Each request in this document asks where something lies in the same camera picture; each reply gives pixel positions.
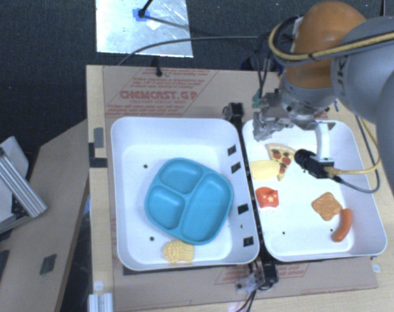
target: divided blue plate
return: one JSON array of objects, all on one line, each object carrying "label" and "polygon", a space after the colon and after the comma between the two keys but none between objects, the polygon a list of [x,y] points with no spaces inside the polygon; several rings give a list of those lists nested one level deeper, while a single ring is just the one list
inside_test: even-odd
[{"label": "divided blue plate", "polygon": [[145,212],[159,228],[194,245],[207,244],[229,214],[233,189],[212,169],[188,159],[171,159],[155,176]]}]

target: yellow cable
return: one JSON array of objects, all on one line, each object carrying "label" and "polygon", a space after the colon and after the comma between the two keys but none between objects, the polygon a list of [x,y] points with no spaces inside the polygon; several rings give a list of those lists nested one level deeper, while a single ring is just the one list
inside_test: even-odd
[{"label": "yellow cable", "polygon": [[357,42],[354,43],[349,43],[349,44],[343,44],[339,45],[330,49],[325,49],[323,51],[317,51],[313,53],[301,53],[301,54],[288,54],[285,52],[280,51],[275,45],[274,45],[274,38],[276,31],[278,30],[278,27],[281,24],[278,24],[270,33],[269,39],[268,39],[268,44],[269,48],[276,55],[277,57],[285,60],[292,60],[292,61],[300,61],[300,60],[311,60],[311,59],[317,59],[326,55],[334,54],[334,53],[342,53],[351,49],[359,49],[361,47],[365,46],[370,46],[374,45],[380,42],[387,42],[389,40],[394,40],[394,31],[387,33],[387,34],[379,34],[378,36],[370,37],[367,39],[363,40],[358,40]]},{"label": "yellow cable", "polygon": [[[378,149],[378,144],[376,142],[376,138],[373,136],[372,132],[370,131],[369,127],[367,126],[367,124],[365,123],[365,121],[360,118],[360,122],[362,123],[362,125],[364,126],[367,134],[369,134],[369,136],[371,137],[371,140],[373,141],[373,144],[375,145],[376,149]],[[328,172],[328,174],[330,174],[331,176],[336,176],[339,174],[368,174],[369,172],[375,171],[378,166],[380,164],[380,156],[379,156],[379,151],[378,151],[378,160],[376,161],[376,163],[368,168],[368,169],[363,169],[363,170],[340,170],[337,168],[333,168],[330,166],[324,167],[324,171]]]}]

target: dark floor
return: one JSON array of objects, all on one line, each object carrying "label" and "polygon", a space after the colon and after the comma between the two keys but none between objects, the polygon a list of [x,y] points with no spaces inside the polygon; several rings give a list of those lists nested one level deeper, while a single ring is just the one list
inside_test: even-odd
[{"label": "dark floor", "polygon": [[[186,0],[191,36],[259,35],[322,0]],[[381,0],[340,0],[366,18]],[[96,53],[95,0],[0,0],[0,141],[14,135],[31,153],[86,118],[85,66],[117,64]],[[394,0],[386,14],[394,15]],[[162,58],[166,67],[238,70],[251,42],[195,42],[194,58]],[[127,64],[149,66],[152,58]],[[89,282],[88,219],[82,226],[63,311],[82,311]]]}]

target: toy sausage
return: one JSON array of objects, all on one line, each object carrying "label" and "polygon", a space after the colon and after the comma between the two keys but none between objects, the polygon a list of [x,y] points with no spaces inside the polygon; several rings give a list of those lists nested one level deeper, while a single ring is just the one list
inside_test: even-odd
[{"label": "toy sausage", "polygon": [[341,225],[332,237],[335,242],[341,242],[347,236],[352,225],[352,211],[350,209],[343,209],[340,215]]}]

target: robotic arm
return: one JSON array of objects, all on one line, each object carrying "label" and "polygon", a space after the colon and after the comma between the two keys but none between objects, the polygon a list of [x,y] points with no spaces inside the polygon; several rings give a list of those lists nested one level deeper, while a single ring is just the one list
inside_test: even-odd
[{"label": "robotic arm", "polygon": [[[293,22],[295,40],[285,53],[279,37]],[[323,128],[315,117],[339,98],[376,124],[380,158],[394,194],[394,17],[365,20],[344,3],[324,1],[302,19],[277,26],[269,46],[285,68],[279,89],[266,94],[255,113],[255,139],[292,125],[320,136]],[[320,156],[316,160],[321,168],[332,165]]]}]

